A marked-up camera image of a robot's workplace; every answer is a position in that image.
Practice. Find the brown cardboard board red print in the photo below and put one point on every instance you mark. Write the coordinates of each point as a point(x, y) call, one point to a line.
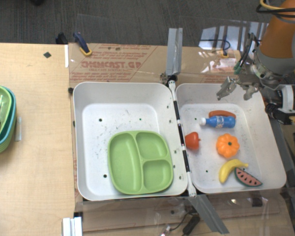
point(127, 63)

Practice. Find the red toy pepper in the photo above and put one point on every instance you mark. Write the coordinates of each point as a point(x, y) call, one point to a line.
point(192, 141)

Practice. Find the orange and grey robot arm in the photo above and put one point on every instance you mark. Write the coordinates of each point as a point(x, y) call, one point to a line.
point(279, 42)

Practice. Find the black cylinder on white bracket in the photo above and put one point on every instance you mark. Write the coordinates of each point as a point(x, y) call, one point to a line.
point(287, 99)

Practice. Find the brown toy sausage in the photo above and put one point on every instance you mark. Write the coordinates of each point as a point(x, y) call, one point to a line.
point(221, 113)

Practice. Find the blue divided plate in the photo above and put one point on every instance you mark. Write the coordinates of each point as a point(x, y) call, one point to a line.
point(12, 117)

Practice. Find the white plastic tray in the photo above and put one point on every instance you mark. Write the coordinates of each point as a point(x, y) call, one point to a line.
point(258, 141)
point(96, 141)

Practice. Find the orange toy pumpkin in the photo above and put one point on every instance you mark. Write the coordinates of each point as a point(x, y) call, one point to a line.
point(227, 145)

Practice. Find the red watermelon slice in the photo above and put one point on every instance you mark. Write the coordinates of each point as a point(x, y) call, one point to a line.
point(245, 178)

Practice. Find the blue toy bottle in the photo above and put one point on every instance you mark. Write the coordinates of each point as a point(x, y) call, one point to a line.
point(221, 122)

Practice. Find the thin black and white rod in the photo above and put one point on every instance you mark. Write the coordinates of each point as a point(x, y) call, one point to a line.
point(178, 114)

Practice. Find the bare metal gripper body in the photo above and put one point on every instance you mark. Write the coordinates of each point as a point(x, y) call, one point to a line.
point(256, 79)

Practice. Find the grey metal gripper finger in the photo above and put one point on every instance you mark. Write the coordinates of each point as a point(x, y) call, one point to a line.
point(226, 87)
point(249, 93)

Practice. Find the yellow banana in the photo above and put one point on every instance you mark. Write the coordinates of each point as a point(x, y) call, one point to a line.
point(226, 169)

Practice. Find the small clear plastic tube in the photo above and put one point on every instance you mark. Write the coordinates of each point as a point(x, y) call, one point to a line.
point(18, 129)

